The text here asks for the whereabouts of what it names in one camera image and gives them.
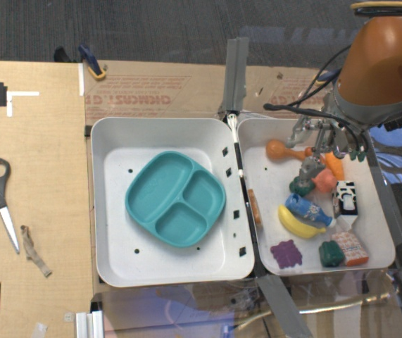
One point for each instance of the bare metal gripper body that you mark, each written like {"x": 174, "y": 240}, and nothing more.
{"x": 339, "y": 132}

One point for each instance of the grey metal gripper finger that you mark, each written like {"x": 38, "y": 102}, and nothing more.
{"x": 296, "y": 136}
{"x": 309, "y": 169}

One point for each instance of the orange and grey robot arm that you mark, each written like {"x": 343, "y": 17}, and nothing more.
{"x": 376, "y": 65}

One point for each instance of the pink toy food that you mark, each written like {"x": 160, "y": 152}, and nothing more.
{"x": 325, "y": 181}

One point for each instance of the dark green broccoli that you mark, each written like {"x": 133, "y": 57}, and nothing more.
{"x": 297, "y": 188}

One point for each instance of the orange toy drumstick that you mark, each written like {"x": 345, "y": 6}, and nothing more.
{"x": 277, "y": 150}

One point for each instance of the orange carrot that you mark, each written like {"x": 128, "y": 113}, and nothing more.
{"x": 336, "y": 165}

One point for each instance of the blue bottle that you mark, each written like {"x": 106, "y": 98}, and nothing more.
{"x": 304, "y": 207}

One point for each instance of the black and white milk carton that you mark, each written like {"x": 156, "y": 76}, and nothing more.
{"x": 345, "y": 197}

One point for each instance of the yellow banana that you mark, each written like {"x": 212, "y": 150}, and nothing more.
{"x": 294, "y": 225}

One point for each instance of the brown bread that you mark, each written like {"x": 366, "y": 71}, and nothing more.
{"x": 255, "y": 208}

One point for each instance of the white plastic tray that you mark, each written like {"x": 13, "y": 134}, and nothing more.
{"x": 369, "y": 224}
{"x": 116, "y": 224}

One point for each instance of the green pepper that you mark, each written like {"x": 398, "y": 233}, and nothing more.
{"x": 331, "y": 253}

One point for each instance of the purple grapes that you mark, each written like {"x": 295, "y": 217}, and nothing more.
{"x": 286, "y": 254}

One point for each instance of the orange and white carton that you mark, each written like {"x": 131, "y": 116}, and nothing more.
{"x": 352, "y": 249}

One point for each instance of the brown cardboard board red print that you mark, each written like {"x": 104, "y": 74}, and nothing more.
{"x": 172, "y": 93}

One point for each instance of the teal divided plate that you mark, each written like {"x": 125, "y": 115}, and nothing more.
{"x": 165, "y": 185}

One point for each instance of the crumpled beige tape strip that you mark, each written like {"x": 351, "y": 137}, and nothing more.
{"x": 31, "y": 250}

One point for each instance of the black cylinder on white bracket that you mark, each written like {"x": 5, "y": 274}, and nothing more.
{"x": 399, "y": 120}

